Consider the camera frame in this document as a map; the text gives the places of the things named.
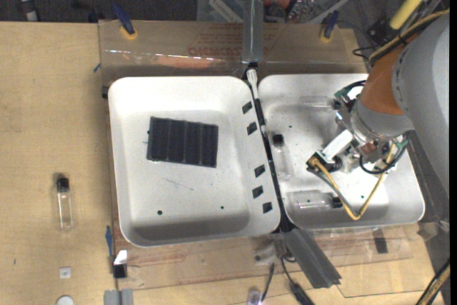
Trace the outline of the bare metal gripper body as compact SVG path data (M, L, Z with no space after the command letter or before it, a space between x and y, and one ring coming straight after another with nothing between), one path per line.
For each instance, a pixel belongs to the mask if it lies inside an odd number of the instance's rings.
M392 137L375 132L362 119L357 104L343 104L336 113L341 132L349 133L349 142L336 154L343 171L360 167L363 171L388 171L395 160L396 147Z

